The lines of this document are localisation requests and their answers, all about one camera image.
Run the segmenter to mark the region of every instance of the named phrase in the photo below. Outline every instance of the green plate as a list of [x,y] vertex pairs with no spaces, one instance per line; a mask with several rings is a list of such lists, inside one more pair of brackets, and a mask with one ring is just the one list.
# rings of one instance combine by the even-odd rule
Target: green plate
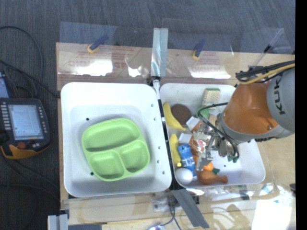
[[143,170],[149,163],[147,143],[130,119],[110,119],[88,127],[82,148],[93,173],[103,181],[117,181]]

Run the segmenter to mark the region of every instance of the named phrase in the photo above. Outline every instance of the table surface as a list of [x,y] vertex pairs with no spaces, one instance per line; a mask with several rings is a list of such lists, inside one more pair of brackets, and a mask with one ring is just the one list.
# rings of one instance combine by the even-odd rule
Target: table surface
[[[63,72],[63,67],[68,65],[68,61],[73,57],[80,57],[80,47],[84,45],[76,44],[57,44],[58,60],[58,91],[68,82],[72,81],[113,81],[113,82],[146,82],[144,77],[138,78],[107,78],[71,75],[69,72]],[[142,62],[142,69],[150,68],[150,61],[144,64],[144,57],[149,57],[151,49],[134,48],[139,53],[133,58],[134,62]],[[168,57],[175,59],[168,62],[168,65],[176,65],[180,59],[187,59],[192,51],[189,50],[168,50]],[[234,52],[209,52],[204,54],[202,71],[208,71],[212,66],[212,55],[214,57],[214,67],[220,73],[228,73],[231,78],[224,80],[215,80],[211,78],[188,78],[182,73],[178,78],[175,74],[162,79],[163,82],[202,82],[235,85],[236,80],[233,77],[240,70],[247,70],[247,66],[254,62],[259,54],[254,53],[234,53]],[[266,54],[260,62],[261,65],[271,65],[279,62],[293,60],[294,55]],[[60,195],[61,208],[69,209],[69,224],[77,225],[84,223],[107,223],[103,229],[148,229],[151,226],[160,223],[166,223],[171,219],[165,199],[169,196],[168,192],[137,195],[113,195],[92,198],[70,198],[63,182],[63,145],[62,145],[62,123],[61,123],[61,105],[58,100],[59,116],[59,161],[60,161]],[[212,229],[250,229],[251,226],[266,227],[268,222],[276,222],[279,226],[296,225],[295,197],[292,195],[290,184],[295,183],[295,135],[283,139],[272,139],[266,142],[258,143],[259,151],[264,163],[266,177],[261,184],[246,185],[243,188],[237,186],[214,187],[205,190],[204,194],[199,196],[198,207],[206,221]],[[248,194],[249,200],[242,197],[242,189]],[[194,229],[185,212],[181,207],[176,208],[176,219],[182,229]],[[166,228],[176,229],[175,222],[171,222]]]

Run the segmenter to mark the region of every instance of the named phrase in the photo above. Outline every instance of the yellow banana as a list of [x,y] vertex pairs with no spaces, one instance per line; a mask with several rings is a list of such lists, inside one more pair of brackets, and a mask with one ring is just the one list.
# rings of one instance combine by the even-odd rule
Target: yellow banana
[[177,119],[173,116],[171,112],[171,106],[169,105],[168,102],[165,102],[163,104],[163,111],[164,111],[164,116],[166,123],[171,126],[172,128],[177,128],[177,129],[182,129],[183,131],[186,131],[186,128],[184,128]]
[[180,154],[178,152],[178,138],[176,136],[176,134],[172,134],[170,139],[169,139],[169,146],[171,148],[172,151],[172,159],[173,159],[173,163],[174,164],[178,164],[181,162],[181,157]]

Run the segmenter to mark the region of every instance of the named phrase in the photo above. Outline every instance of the blue clamp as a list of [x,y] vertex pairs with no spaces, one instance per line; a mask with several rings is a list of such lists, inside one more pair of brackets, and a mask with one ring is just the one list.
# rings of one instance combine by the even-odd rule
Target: blue clamp
[[99,45],[103,44],[108,39],[109,37],[106,34],[101,36],[95,42],[93,42],[91,45],[87,47],[87,51],[91,54],[94,53],[96,50],[99,49]]
[[200,57],[201,57],[201,51],[202,51],[202,48],[203,48],[203,46],[205,45],[205,40],[200,40],[199,42],[198,42],[198,44],[196,44],[195,45],[195,47],[194,47],[194,52],[193,52],[193,59],[194,60],[199,60],[200,59]]

